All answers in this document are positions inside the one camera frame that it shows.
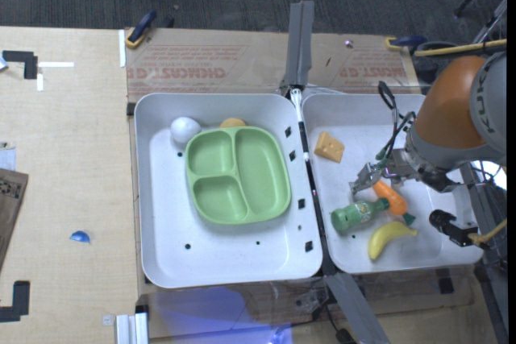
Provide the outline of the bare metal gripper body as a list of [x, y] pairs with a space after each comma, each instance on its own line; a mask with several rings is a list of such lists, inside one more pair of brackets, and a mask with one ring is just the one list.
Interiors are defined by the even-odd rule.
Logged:
[[423, 167], [424, 159], [416, 151], [409, 151], [406, 148], [393, 149], [385, 156], [381, 176], [396, 182], [420, 181], [420, 169]]

